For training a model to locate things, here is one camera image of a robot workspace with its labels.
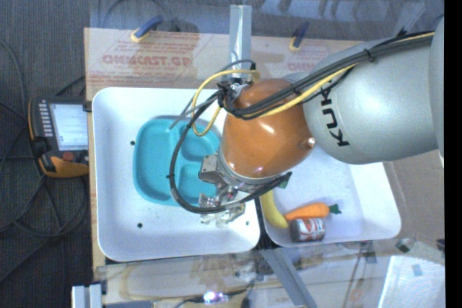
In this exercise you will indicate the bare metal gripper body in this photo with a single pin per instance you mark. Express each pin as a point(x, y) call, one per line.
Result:
point(210, 170)

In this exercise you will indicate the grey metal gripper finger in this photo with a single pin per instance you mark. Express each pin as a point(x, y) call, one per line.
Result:
point(234, 213)
point(208, 200)

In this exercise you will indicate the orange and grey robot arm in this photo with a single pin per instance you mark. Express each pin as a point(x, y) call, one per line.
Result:
point(375, 108)

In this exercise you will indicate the thin black rod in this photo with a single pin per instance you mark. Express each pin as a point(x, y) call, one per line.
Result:
point(258, 223)

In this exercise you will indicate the yellow banana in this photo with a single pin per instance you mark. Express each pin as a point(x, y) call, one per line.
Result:
point(272, 213)

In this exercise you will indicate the white plastic tray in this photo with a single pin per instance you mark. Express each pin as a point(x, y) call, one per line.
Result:
point(162, 227)
point(361, 198)

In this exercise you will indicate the blue divided plate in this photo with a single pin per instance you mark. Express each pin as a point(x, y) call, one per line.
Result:
point(153, 155)

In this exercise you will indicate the orange carrot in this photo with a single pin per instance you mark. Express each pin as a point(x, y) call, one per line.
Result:
point(307, 211)

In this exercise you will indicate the white and red can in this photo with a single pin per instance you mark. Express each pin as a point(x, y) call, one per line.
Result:
point(308, 229)

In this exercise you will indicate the brown cardboard board red print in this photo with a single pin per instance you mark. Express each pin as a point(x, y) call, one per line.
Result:
point(144, 61)

